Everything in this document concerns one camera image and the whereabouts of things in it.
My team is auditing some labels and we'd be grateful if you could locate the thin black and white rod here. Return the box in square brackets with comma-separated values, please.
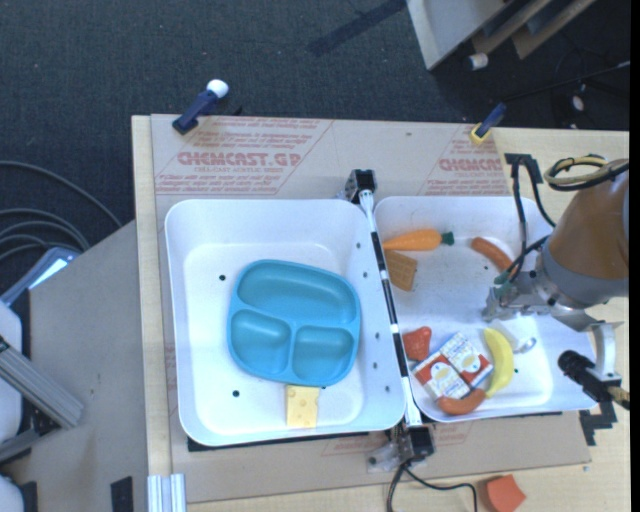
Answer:
[358, 189, 424, 427]

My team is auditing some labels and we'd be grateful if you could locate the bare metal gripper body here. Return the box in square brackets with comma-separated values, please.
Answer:
[499, 271, 602, 333]

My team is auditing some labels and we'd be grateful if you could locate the black cylinder on white bracket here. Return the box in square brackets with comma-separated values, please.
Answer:
[556, 322, 624, 402]

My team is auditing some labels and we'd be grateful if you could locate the yellow cheese wedge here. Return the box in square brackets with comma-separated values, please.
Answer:
[284, 383, 321, 430]

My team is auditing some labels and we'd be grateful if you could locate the red strawberry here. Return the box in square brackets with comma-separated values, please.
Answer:
[402, 326, 434, 363]

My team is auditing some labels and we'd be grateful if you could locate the orange pizza slice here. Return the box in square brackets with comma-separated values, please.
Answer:
[477, 474, 528, 512]

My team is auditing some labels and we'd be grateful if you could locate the orange sausage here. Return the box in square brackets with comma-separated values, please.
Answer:
[437, 388, 488, 417]
[470, 236, 516, 275]

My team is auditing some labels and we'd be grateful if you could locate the black block with thin wires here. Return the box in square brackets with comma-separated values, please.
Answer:
[343, 168, 378, 202]
[394, 424, 436, 464]

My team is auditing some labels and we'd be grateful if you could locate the yellow banana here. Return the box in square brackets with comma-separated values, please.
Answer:
[481, 327, 516, 400]

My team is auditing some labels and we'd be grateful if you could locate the white plastic tray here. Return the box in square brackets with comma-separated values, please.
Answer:
[372, 194, 602, 424]
[163, 198, 407, 447]

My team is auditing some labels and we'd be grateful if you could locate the red and white carton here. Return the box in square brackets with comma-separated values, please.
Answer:
[438, 332, 494, 389]
[411, 351, 472, 402]

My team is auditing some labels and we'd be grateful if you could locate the orange carrot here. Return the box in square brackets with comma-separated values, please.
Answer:
[382, 228, 456, 253]

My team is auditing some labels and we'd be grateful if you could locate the blue divided plate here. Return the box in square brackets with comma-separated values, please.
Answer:
[226, 258, 363, 388]

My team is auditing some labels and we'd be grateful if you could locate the brown waffle biscuit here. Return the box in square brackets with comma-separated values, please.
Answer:
[383, 249, 419, 293]

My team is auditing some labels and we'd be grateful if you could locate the brown cardboard board, red print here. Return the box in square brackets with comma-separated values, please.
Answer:
[149, 113, 594, 504]

